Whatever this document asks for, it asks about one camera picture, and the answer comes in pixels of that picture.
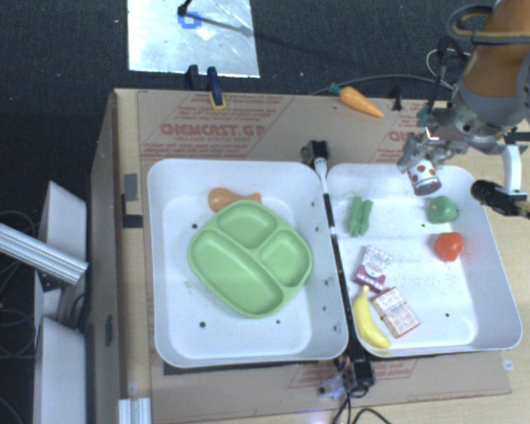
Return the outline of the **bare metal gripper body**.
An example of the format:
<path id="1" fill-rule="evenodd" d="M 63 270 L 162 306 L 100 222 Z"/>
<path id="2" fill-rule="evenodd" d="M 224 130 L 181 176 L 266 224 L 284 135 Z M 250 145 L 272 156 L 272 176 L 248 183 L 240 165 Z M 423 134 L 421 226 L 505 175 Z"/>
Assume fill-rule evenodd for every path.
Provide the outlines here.
<path id="1" fill-rule="evenodd" d="M 428 156 L 461 155 L 470 148 L 485 155 L 500 155 L 508 145 L 528 142 L 527 132 L 488 125 L 461 107 L 423 107 L 417 118 L 417 126 L 424 129 L 417 137 L 417 152 Z"/>

